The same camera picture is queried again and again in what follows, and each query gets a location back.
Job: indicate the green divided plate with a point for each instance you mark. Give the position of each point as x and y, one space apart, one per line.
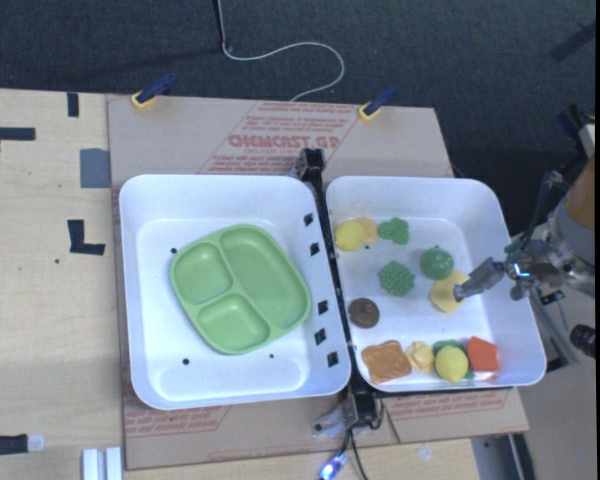
240 288

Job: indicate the orange wedge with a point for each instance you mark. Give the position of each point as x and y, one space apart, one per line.
482 354

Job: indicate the brown cardboard board red print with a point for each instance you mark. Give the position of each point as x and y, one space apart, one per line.
190 138

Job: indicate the brown toast slice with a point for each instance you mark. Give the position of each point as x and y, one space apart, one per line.
386 362

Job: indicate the thin black rod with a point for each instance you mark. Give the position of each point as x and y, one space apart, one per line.
332 268

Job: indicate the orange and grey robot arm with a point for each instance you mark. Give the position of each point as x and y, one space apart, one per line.
580 203

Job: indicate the white plastic tray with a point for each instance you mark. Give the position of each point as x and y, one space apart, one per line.
155 348
480 208

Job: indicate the green grapes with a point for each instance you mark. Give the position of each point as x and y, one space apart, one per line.
395 230
396 278

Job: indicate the yellow cheese block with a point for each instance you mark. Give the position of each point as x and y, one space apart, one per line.
445 298

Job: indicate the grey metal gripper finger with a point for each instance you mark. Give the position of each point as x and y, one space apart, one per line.
486 270
467 290

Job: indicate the black cylinder on white bracket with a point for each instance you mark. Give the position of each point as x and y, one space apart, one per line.
584 340

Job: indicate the brown chocolate doughnut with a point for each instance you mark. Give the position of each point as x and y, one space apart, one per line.
364 313

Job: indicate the green apple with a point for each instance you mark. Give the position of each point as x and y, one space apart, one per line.
436 263

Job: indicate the yellow lemon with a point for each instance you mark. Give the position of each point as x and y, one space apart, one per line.
349 236
451 363

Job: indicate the pale yellow pasta piece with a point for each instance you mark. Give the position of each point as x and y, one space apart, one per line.
420 356

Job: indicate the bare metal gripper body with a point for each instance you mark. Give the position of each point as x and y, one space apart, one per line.
542 274

